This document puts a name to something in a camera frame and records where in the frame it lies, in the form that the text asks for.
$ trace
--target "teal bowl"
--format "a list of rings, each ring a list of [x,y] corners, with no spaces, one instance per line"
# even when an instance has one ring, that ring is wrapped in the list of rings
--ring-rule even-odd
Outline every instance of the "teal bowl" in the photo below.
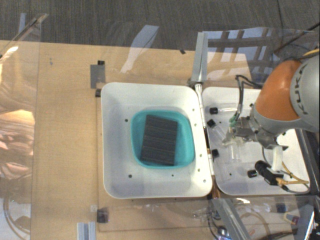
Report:
[[[162,165],[140,160],[147,115],[177,122],[174,165]],[[179,112],[170,110],[142,110],[133,115],[130,131],[134,158],[143,167],[150,169],[176,169],[189,165],[195,158],[195,145],[190,122]]]

